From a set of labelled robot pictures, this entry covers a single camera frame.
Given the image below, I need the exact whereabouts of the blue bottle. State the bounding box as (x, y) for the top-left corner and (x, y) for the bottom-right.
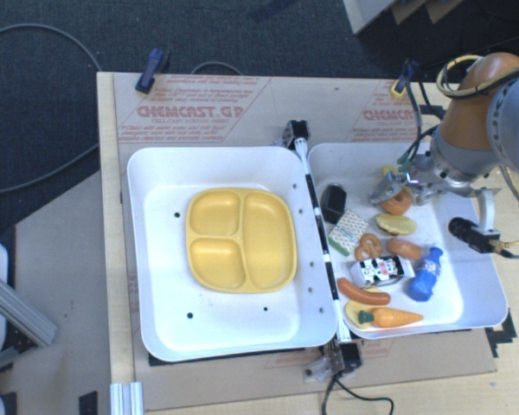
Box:
(406, 246), (445, 303)

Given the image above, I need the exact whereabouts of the yellow divided plate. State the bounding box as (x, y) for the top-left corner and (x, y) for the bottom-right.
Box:
(184, 187), (298, 295)

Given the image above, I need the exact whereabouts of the white plastic tray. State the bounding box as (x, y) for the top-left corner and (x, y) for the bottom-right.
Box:
(306, 142), (509, 341)
(126, 145), (340, 363)

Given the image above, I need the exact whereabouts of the red sausage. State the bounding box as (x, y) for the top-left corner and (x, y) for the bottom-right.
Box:
(336, 277), (392, 307)

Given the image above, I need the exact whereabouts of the brown bread roll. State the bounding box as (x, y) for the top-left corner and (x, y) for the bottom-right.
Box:
(386, 237), (425, 261)

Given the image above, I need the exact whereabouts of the brown doughnut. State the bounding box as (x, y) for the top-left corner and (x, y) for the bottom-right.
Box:
(380, 188), (413, 216)

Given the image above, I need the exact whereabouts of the white patterned carton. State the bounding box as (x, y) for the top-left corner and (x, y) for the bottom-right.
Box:
(327, 208), (370, 258)

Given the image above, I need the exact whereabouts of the brown pretzel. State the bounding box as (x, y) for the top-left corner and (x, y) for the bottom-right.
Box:
(354, 233), (383, 263)

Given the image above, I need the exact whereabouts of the cow print carton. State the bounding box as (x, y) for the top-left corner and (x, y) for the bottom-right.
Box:
(349, 255), (416, 288)

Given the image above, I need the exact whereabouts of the yellow biscuit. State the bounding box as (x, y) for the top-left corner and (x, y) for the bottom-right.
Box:
(375, 213), (418, 237)

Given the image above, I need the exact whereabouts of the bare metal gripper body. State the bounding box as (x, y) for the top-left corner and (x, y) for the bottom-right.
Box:
(407, 152), (482, 199)

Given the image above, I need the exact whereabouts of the orange carrot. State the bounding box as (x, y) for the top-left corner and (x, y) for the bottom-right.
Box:
(356, 307), (425, 329)

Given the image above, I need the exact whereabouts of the black box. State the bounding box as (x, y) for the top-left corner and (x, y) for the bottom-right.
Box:
(319, 183), (349, 226)

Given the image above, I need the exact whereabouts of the brown cardboard board, red print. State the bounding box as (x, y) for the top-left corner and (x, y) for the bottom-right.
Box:
(112, 73), (499, 412)

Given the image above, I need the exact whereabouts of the yellow banana slice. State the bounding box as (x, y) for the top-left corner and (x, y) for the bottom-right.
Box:
(344, 298), (378, 330)

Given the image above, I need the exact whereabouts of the thin black and white rod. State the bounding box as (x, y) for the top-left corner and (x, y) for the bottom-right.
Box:
(294, 138), (352, 344)

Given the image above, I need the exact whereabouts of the black cylinder on white bracket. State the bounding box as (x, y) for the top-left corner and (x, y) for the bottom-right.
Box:
(447, 187), (503, 254)

